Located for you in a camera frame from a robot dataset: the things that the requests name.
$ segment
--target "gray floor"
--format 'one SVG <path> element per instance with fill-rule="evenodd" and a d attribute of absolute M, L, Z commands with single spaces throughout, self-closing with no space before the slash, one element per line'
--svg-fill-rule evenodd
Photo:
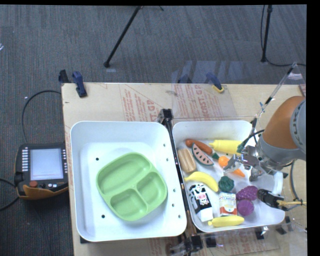
<path fill-rule="evenodd" d="M 272 5 L 262 61 L 267 7 L 144 6 L 106 68 L 136 6 L 0 4 L 0 178 L 13 182 L 27 100 L 43 90 L 59 92 L 61 70 L 70 80 L 79 71 L 84 82 L 177 83 L 187 75 L 203 83 L 206 72 L 213 72 L 223 84 L 263 86 L 278 84 L 297 62 L 306 82 L 307 5 Z M 64 140 L 58 93 L 30 101 L 24 130 L 29 143 Z M 0 180 L 0 208 L 16 196 Z M 4 256 L 73 255 L 67 192 L 19 199 L 0 211 L 0 220 Z"/>

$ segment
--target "toy banana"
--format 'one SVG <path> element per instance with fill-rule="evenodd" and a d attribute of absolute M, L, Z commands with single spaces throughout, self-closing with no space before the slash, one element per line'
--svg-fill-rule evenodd
<path fill-rule="evenodd" d="M 212 220 L 208 221 L 209 226 L 214 227 L 226 227 L 226 226 L 237 226 L 240 225 L 245 221 L 244 217 L 235 215 L 235 216 L 222 216 L 222 217 L 216 217 Z"/>
<path fill-rule="evenodd" d="M 198 181 L 206 184 L 214 192 L 218 192 L 219 186 L 216 180 L 209 174 L 202 171 L 195 171 L 188 177 L 184 178 L 185 181 Z"/>

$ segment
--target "controller screen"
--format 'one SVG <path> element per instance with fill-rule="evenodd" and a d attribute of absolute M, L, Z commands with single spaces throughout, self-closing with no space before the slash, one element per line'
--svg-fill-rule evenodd
<path fill-rule="evenodd" d="M 63 179 L 63 167 L 60 148 L 30 150 L 30 180 Z"/>

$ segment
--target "green vegetable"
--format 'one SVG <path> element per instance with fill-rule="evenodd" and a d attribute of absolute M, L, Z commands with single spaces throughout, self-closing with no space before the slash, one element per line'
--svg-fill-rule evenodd
<path fill-rule="evenodd" d="M 222 192 L 229 192 L 234 188 L 235 182 L 228 176 L 222 176 L 220 181 L 218 182 L 218 186 Z"/>

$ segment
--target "watermelon slice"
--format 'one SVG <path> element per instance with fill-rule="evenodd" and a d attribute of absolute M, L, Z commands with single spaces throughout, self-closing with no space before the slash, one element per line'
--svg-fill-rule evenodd
<path fill-rule="evenodd" d="M 214 162 L 195 144 L 192 143 L 192 154 L 194 158 L 204 166 L 213 166 Z"/>

